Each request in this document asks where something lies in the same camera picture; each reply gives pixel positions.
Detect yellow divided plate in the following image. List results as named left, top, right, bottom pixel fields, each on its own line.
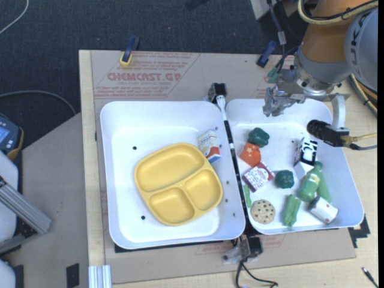
left=133, top=142, right=224, bottom=227

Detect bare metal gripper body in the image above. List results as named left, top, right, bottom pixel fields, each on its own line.
left=274, top=67, right=331, bottom=105

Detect green bean bundle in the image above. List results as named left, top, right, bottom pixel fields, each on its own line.
left=282, top=193, right=302, bottom=228

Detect dark green broccoli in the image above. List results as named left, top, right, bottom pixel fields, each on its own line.
left=274, top=169, right=295, bottom=190

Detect white can with red dots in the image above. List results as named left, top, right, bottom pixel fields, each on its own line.
left=308, top=196, right=339, bottom=224

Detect thin black and white rod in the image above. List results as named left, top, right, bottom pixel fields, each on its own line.
left=215, top=95, right=252, bottom=237

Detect dark green bell pepper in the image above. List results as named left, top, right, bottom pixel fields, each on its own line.
left=247, top=127, right=271, bottom=148

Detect light green bottle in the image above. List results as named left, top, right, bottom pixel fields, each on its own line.
left=297, top=161, right=325, bottom=203

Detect white, orange and blue carton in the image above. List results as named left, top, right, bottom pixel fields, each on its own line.
left=197, top=128, right=221, bottom=164

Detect orange packet with yellow star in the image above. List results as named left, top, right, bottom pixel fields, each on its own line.
left=239, top=142, right=262, bottom=169

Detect black and white carton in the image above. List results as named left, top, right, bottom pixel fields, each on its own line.
left=293, top=137, right=319, bottom=180

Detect brown cardboard board, red print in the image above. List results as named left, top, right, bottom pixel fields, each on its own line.
left=89, top=50, right=358, bottom=284

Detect white plastic tray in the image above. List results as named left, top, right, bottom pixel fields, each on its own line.
left=224, top=98, right=365, bottom=236
left=99, top=100, right=247, bottom=250

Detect small green pea pod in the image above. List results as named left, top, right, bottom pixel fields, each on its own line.
left=242, top=184, right=253, bottom=209

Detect black cylinder on white bracket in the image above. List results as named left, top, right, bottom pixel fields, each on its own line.
left=306, top=94, right=351, bottom=148

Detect tan chocolate chip biscuit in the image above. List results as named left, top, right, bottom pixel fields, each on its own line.
left=250, top=199, right=277, bottom=224

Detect black block with thin wires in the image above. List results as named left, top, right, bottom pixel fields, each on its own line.
left=221, top=235, right=265, bottom=266
left=208, top=82, right=228, bottom=103

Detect pink and white packet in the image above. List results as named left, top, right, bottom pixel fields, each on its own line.
left=242, top=161, right=275, bottom=193

